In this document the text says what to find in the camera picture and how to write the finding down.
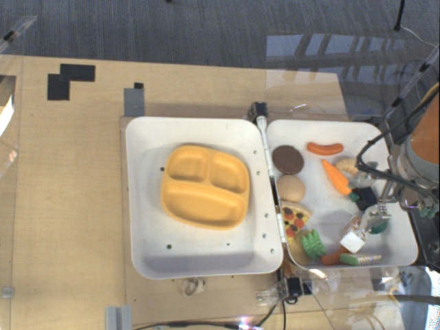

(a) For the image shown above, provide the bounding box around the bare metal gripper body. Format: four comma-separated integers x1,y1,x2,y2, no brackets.
377,179,410,218

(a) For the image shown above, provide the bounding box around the white cube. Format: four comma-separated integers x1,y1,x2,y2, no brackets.
339,230,366,254

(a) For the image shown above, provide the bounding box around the white plastic tray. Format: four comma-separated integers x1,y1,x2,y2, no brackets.
124,115,285,281
266,119,420,272

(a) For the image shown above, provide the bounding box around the orange carrot with green top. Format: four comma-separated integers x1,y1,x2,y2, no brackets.
320,158,360,203

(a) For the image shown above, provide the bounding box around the beige croissant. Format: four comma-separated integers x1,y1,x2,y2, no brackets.
335,157,359,179

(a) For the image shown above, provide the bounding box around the small orange carrot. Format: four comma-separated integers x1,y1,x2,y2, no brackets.
320,246,349,266

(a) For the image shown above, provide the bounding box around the green broccoli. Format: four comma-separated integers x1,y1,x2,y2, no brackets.
300,228,327,261

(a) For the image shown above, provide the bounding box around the toy pizza slice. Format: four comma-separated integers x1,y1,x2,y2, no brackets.
280,200,313,246

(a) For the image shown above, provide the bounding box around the tan bread slice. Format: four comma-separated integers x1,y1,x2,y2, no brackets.
290,230,312,267

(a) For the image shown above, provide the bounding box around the orange sausage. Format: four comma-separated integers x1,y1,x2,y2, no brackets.
306,141,344,156

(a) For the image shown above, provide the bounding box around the beige bread bun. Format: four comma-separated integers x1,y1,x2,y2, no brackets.
276,174,306,203

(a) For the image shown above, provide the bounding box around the brown round biscuit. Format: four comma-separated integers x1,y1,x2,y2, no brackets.
272,144,305,176

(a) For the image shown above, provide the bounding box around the thin black and white rod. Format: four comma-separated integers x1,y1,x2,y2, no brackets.
256,115,287,244

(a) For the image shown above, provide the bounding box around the orange divided plate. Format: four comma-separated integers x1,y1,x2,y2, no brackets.
159,144,251,232

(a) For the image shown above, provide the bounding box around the black block with thin wires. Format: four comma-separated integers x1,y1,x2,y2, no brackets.
250,101,269,119
285,276,312,305

